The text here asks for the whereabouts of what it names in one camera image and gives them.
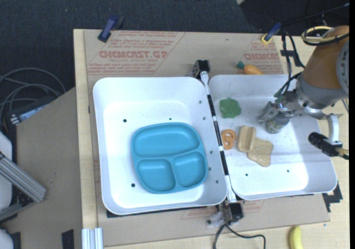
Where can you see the thin black and white rod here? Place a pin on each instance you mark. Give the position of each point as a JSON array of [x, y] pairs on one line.
[[218, 131]]

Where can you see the small green patterned can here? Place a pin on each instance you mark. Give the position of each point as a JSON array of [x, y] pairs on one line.
[[272, 126]]

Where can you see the beige biscuit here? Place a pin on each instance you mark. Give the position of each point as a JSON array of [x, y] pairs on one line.
[[262, 153]]

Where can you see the blue divided plate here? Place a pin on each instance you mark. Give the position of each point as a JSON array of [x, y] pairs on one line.
[[169, 156]]

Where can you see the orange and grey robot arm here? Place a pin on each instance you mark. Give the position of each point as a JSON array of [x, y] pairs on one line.
[[321, 70]]

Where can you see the beige bread bun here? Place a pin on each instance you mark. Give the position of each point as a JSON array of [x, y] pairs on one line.
[[245, 138]]

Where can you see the orange carrot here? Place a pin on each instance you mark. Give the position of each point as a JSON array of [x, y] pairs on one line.
[[252, 69]]

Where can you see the brown cardboard board red print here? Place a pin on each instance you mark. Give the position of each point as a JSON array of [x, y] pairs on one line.
[[172, 53]]

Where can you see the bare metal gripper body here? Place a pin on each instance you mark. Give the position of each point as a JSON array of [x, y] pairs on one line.
[[296, 103]]

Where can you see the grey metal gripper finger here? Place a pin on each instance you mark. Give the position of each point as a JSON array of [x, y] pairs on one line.
[[267, 111], [283, 119]]

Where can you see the yellow banana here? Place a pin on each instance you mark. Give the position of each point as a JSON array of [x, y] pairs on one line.
[[295, 238]]

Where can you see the black cylinder on white bracket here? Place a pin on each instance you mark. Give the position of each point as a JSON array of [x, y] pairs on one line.
[[321, 142]]

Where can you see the white plastic tray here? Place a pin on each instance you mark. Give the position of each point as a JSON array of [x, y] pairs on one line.
[[119, 159], [291, 159]]

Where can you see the orange pretzel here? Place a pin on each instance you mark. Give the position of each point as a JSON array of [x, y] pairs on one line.
[[225, 139]]

